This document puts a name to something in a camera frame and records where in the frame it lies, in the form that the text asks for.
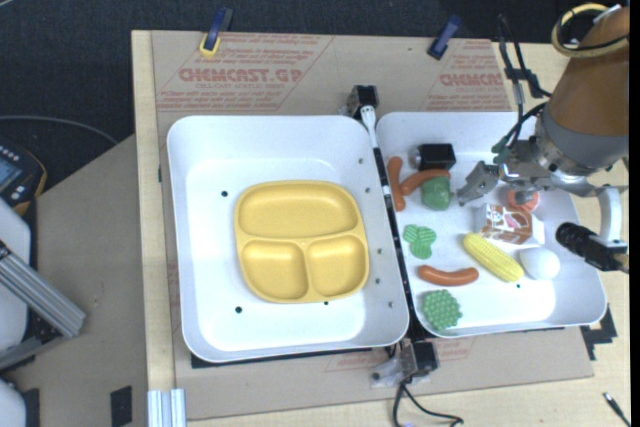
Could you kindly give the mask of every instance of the yellow plate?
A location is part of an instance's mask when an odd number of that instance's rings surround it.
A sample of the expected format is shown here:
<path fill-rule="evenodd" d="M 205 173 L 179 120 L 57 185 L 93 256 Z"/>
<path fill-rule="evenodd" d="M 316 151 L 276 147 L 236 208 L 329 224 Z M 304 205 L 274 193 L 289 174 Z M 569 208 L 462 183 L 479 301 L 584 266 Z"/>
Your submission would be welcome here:
<path fill-rule="evenodd" d="M 369 276 L 369 250 L 356 201 L 331 182 L 267 182 L 245 190 L 234 226 L 244 279 L 278 303 L 351 295 Z"/>

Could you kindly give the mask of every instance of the brown sausage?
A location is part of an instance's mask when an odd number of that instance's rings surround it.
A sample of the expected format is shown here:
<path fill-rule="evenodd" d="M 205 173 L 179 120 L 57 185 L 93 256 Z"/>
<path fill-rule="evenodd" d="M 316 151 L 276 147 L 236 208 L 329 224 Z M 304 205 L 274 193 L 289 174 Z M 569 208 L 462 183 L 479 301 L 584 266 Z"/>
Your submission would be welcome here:
<path fill-rule="evenodd" d="M 478 279 L 478 269 L 469 267 L 454 272 L 445 272 L 429 265 L 421 265 L 418 267 L 418 276 L 433 283 L 434 285 L 442 285 L 445 287 L 455 287 L 459 285 L 467 285 Z"/>
<path fill-rule="evenodd" d="M 400 157 L 391 157 L 387 162 L 387 175 L 389 176 L 389 187 L 391 187 L 391 196 L 393 197 L 393 205 L 396 212 L 401 212 L 407 206 L 402 193 L 400 192 L 400 169 L 402 168 L 402 159 Z"/>
<path fill-rule="evenodd" d="M 402 181 L 400 184 L 400 192 L 405 196 L 408 196 L 424 182 L 431 180 L 431 178 L 435 178 L 436 176 L 446 176 L 447 178 L 451 178 L 451 173 L 446 169 L 425 169 L 424 171 L 418 171 Z"/>

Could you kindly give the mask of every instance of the blue clamp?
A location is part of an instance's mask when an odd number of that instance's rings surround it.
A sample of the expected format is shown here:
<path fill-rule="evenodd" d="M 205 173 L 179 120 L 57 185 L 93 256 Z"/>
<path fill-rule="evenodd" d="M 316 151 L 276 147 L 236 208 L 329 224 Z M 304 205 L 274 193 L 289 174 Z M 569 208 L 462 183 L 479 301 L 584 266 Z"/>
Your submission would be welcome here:
<path fill-rule="evenodd" d="M 205 57 L 213 57 L 218 51 L 220 46 L 220 38 L 218 37 L 221 32 L 226 31 L 231 25 L 231 18 L 233 18 L 233 9 L 229 9 L 225 6 L 220 6 L 213 17 L 213 23 L 209 33 L 206 34 L 200 42 L 200 53 Z"/>
<path fill-rule="evenodd" d="M 427 50 L 427 54 L 431 57 L 440 60 L 447 50 L 447 43 L 457 32 L 462 25 L 462 20 L 459 16 L 451 15 L 447 20 L 447 25 L 440 31 L 438 37 L 431 43 L 431 46 Z"/>

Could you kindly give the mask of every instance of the white egg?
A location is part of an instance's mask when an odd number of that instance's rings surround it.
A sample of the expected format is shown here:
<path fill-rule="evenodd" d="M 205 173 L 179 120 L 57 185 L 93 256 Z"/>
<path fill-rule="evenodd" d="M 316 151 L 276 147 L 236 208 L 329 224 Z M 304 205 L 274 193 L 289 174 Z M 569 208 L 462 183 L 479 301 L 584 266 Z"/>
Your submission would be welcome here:
<path fill-rule="evenodd" d="M 519 252 L 520 263 L 533 279 L 553 279 L 560 272 L 560 258 L 546 247 L 529 247 Z"/>

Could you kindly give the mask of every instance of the yellow corn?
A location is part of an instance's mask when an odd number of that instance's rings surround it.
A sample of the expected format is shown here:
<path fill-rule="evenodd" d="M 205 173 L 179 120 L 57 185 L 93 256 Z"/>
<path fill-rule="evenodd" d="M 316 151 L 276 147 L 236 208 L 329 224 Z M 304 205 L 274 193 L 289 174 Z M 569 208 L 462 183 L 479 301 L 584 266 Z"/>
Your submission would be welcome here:
<path fill-rule="evenodd" d="M 524 276 L 522 266 L 487 239 L 477 233 L 469 233 L 462 245 L 478 263 L 505 281 L 518 281 Z"/>

